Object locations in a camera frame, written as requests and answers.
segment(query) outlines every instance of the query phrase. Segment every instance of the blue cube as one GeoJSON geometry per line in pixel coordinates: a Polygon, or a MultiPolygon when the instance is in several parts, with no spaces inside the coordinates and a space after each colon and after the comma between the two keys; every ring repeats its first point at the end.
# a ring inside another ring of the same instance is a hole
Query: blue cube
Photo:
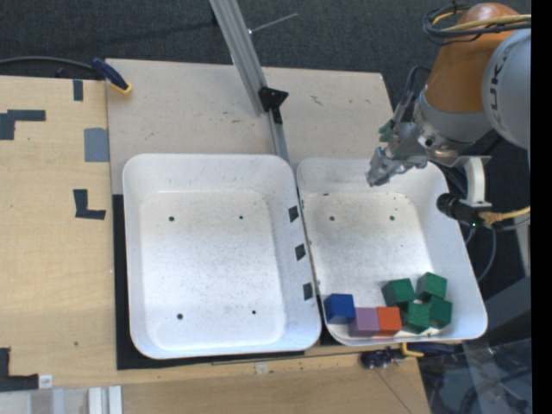
{"type": "Polygon", "coordinates": [[[352,294],[332,293],[324,300],[328,323],[350,323],[356,318],[352,294]]]}

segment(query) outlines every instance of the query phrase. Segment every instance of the plastic tray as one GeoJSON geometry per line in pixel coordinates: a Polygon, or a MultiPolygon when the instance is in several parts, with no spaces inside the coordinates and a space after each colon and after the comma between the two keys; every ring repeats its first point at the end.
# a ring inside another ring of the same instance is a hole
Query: plastic tray
{"type": "Polygon", "coordinates": [[[378,343],[459,341],[481,336],[486,308],[459,224],[437,210],[448,191],[441,171],[429,163],[390,183],[370,187],[369,160],[309,158],[298,166],[304,225],[320,297],[347,293],[358,307],[385,306],[381,286],[426,272],[448,280],[452,322],[421,335],[399,331],[393,338],[348,335],[347,324],[327,323],[330,334],[351,346],[378,343]]]}
{"type": "Polygon", "coordinates": [[[321,320],[291,167],[139,154],[123,170],[129,325],[155,359],[299,351],[321,320]]]}

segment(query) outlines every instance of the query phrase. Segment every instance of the colored block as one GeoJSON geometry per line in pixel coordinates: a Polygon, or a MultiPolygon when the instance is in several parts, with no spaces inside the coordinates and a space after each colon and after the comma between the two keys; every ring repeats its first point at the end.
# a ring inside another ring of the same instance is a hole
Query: colored block
{"type": "Polygon", "coordinates": [[[376,307],[379,319],[379,336],[395,336],[402,328],[398,307],[376,307]]]}
{"type": "Polygon", "coordinates": [[[403,307],[416,298],[416,292],[408,278],[390,280],[381,287],[381,291],[388,307],[403,307]]]}
{"type": "Polygon", "coordinates": [[[328,323],[350,323],[356,317],[352,294],[332,293],[324,300],[328,323]]]}
{"type": "Polygon", "coordinates": [[[430,308],[430,326],[441,329],[449,325],[452,319],[452,302],[432,296],[428,306],[430,308]]]}
{"type": "Polygon", "coordinates": [[[431,296],[445,299],[447,280],[434,273],[427,272],[416,283],[417,298],[427,302],[431,296]]]}
{"type": "Polygon", "coordinates": [[[403,330],[420,334],[430,327],[430,307],[427,304],[409,302],[404,310],[401,310],[403,330]]]}
{"type": "Polygon", "coordinates": [[[348,325],[352,337],[372,337],[380,332],[380,320],[375,308],[355,308],[356,318],[348,325]]]}

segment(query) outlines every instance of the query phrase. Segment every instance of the green cube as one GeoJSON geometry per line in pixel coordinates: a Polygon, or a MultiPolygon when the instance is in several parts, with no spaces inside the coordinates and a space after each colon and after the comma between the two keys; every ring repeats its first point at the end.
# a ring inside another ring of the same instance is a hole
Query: green cube
{"type": "Polygon", "coordinates": [[[430,327],[430,308],[427,304],[409,302],[401,311],[403,330],[420,334],[430,327]]]}
{"type": "Polygon", "coordinates": [[[416,292],[409,278],[390,280],[381,288],[381,291],[388,307],[403,307],[416,298],[416,292]]]}
{"type": "Polygon", "coordinates": [[[428,302],[430,308],[430,326],[441,329],[450,324],[452,319],[452,302],[432,296],[428,302]]]}
{"type": "Polygon", "coordinates": [[[427,272],[417,280],[417,298],[427,302],[431,296],[445,299],[447,293],[447,280],[437,274],[427,272]]]}

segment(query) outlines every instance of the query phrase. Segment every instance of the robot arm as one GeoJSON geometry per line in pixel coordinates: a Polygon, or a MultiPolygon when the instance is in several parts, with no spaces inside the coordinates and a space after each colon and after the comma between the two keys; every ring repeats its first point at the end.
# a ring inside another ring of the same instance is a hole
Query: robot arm
{"type": "Polygon", "coordinates": [[[411,82],[423,68],[412,69],[393,118],[379,130],[386,146],[375,149],[367,182],[383,185],[396,174],[425,167],[428,160],[464,166],[471,184],[456,209],[489,210],[482,176],[482,163],[489,157],[466,157],[462,152],[496,129],[526,149],[530,158],[530,16],[499,3],[454,5],[428,14],[424,31],[446,41],[416,99],[411,82]],[[432,28],[459,11],[464,13],[455,26],[432,28]],[[412,115],[406,118],[412,104],[412,115]]]}

